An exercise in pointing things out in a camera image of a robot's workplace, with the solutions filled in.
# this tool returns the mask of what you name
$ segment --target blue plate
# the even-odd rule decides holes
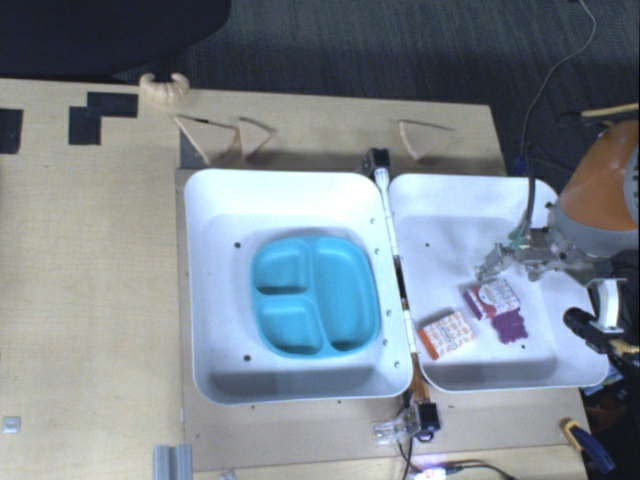
[[[350,354],[380,329],[367,257],[343,238],[304,236],[265,245],[253,258],[251,291],[260,337],[283,356]]]

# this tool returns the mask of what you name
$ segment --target triangular wooden piece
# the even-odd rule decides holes
[[[212,165],[227,153],[238,134],[230,126],[204,123],[188,117],[176,117],[175,120],[207,165]]]
[[[242,157],[245,159],[269,142],[274,135],[273,130],[242,118],[238,120],[238,131],[240,132]]]
[[[445,143],[452,134],[450,128],[413,121],[400,121],[400,137],[415,160],[424,158]]]

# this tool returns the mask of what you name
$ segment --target blue tool handle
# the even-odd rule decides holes
[[[582,446],[587,455],[591,457],[601,473],[609,473],[616,467],[611,456],[607,453],[607,450],[604,449],[595,437],[582,430],[580,427],[573,427],[571,429],[571,433],[578,443],[580,443],[580,446]]]

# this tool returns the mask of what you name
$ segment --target small box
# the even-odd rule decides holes
[[[418,335],[433,360],[475,338],[460,311],[423,327],[418,331]]]
[[[464,292],[464,300],[478,320],[520,309],[520,299],[504,279],[494,279],[469,288]]]

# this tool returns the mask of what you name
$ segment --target wooden table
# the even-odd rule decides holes
[[[175,115],[228,125],[245,117],[276,130],[257,163],[227,158],[231,167],[353,170],[368,148],[387,147],[396,172],[504,173],[482,106],[192,91],[173,109],[140,101],[135,119],[102,119],[100,146],[71,146],[69,107],[85,106],[88,91],[137,88],[0,80],[0,108],[24,111],[20,150],[0,155],[0,416],[22,418],[19,433],[0,435],[0,478],[150,478],[154,445],[185,440]],[[401,119],[453,135],[418,164],[402,146]],[[417,464],[474,458],[520,480],[586,478],[559,428],[563,417],[586,425],[578,390],[453,395],[455,402],[432,395],[444,428],[417,448]],[[306,404],[283,404],[281,421],[298,417],[321,436],[336,428],[360,438],[343,436],[339,450],[328,435],[317,449],[304,440],[290,449],[274,431],[267,446],[243,429],[257,415],[286,434],[276,412],[216,407],[235,440],[229,462],[217,463],[237,468],[239,480],[399,478],[396,451],[372,451],[362,436],[371,408],[384,419],[396,401]],[[496,476],[477,470],[473,478]]]

